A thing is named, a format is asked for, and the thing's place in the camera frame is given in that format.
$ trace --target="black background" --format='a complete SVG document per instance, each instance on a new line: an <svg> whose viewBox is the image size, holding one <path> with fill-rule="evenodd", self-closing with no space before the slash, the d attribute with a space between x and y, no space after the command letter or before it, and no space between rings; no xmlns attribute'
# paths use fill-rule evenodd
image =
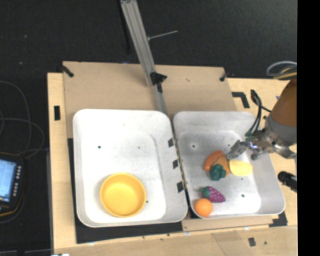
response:
<svg viewBox="0 0 320 256"><path fill-rule="evenodd" d="M224 67L229 77L265 78L278 61L297 61L298 0L139 0L154 62ZM126 40L116 0L1 0L0 81L24 92L32 121L49 147L47 73L62 61L138 63ZM19 92L0 83L0 111L26 118ZM19 153L28 127L5 122L0 151ZM34 129L31 148L38 147ZM46 152L27 160L21 214L0 224L0 251L46 249L50 242Z"/></svg>

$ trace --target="robotic hand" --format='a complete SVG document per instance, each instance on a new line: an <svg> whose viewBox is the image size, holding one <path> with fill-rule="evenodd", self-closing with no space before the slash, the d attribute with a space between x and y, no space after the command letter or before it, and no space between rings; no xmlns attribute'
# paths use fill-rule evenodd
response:
<svg viewBox="0 0 320 256"><path fill-rule="evenodd" d="M280 72L270 72L271 69L281 65L285 65L285 67ZM260 154L275 152L285 159L294 159L297 169L297 153L290 150L290 147L297 143L297 63L277 62L267 69L267 74L274 79L290 81L272 110L263 107L257 93L251 90L251 99L258 105L256 120L245 134L246 140L238 140L226 157L228 160L236 158L249 149L252 151L251 159L256 160ZM262 109L270 113L265 119L264 128L258 130ZM293 191L298 191L297 177L293 174L282 171L279 173L278 179Z"/></svg>

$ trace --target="white tray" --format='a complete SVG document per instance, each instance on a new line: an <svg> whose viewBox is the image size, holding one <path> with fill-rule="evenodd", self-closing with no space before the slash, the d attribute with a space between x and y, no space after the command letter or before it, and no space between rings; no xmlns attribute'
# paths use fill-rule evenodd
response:
<svg viewBox="0 0 320 256"><path fill-rule="evenodd" d="M77 215L89 227L181 221L188 212L169 118L158 111L83 109L73 117ZM146 189L146 204L135 216L109 214L100 202L102 182L129 173Z"/></svg>
<svg viewBox="0 0 320 256"><path fill-rule="evenodd" d="M237 140L244 141L254 120L250 113L238 111L184 111L174 116L174 131L192 209L201 198L199 189L206 186L214 187L226 199L223 203L214 203L213 212L204 219L276 215L284 210L285 199L269 154L253 161L247 150L236 158L253 165L253 174L248 176L229 174L214 181L203 169L212 152L222 150L227 154Z"/></svg>

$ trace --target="purple eggplant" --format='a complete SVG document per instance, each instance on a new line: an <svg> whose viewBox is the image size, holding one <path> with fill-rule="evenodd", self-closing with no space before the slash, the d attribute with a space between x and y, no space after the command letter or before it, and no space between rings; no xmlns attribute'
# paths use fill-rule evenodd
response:
<svg viewBox="0 0 320 256"><path fill-rule="evenodd" d="M212 203L223 203L226 201L226 198L218 190L212 186L206 186L200 189L202 197L209 199Z"/></svg>

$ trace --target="orange fruit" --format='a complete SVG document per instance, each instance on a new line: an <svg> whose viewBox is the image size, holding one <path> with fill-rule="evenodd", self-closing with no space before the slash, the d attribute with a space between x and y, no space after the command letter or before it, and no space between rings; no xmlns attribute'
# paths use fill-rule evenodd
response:
<svg viewBox="0 0 320 256"><path fill-rule="evenodd" d="M213 211L214 207L207 198L201 198L195 202L194 210L202 217L208 217Z"/></svg>

